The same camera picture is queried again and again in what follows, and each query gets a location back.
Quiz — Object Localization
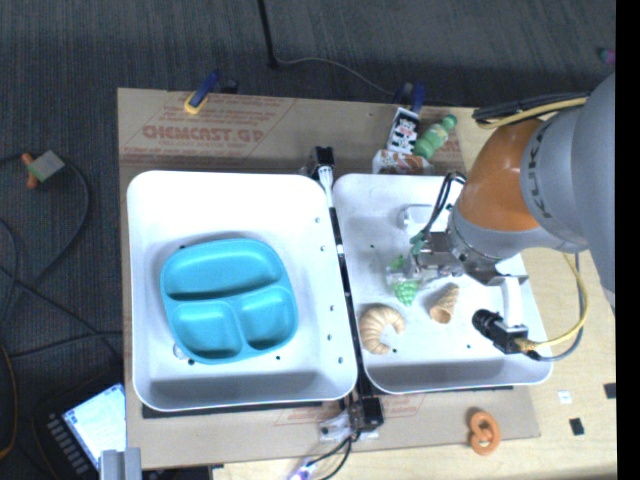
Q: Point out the green grapes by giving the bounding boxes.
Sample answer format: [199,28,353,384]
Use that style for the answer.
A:
[391,278,420,308]

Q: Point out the beige croissant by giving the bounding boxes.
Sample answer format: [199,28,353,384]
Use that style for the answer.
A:
[357,303,406,356]

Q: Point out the white cow print carton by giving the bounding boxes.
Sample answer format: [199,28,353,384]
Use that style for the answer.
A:
[384,106,420,155]

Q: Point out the black cylinder on white bracket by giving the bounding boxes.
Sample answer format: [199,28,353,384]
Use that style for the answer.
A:
[471,272,530,355]

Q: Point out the orange carrot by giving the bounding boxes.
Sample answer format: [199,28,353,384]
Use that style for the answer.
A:
[20,152,40,190]

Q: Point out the orange pretzel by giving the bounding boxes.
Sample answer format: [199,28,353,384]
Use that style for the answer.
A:
[466,407,502,457]

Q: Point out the green bottle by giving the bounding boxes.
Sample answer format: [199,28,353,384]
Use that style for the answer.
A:
[412,113,459,160]

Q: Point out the white and orange packet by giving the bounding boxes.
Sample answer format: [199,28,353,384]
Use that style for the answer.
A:
[372,148,434,175]

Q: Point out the thin black and white rod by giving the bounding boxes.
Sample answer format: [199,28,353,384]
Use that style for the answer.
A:
[317,165,374,399]

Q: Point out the white plastic tray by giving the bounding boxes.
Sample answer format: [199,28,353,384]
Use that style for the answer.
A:
[331,172,555,395]
[125,169,359,413]

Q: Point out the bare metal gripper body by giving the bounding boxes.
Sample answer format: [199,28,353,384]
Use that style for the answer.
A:
[408,229,470,282]

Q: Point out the grey green cube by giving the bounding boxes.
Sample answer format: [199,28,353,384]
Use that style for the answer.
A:
[27,150,66,183]

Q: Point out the brown cardboard board red print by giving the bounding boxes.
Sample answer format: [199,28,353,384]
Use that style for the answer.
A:
[116,86,542,471]

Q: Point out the tan ice cream cone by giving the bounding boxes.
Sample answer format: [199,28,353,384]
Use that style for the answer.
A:
[428,282,461,325]

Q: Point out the blue divided plate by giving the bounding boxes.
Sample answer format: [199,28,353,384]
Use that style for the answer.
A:
[158,237,300,366]

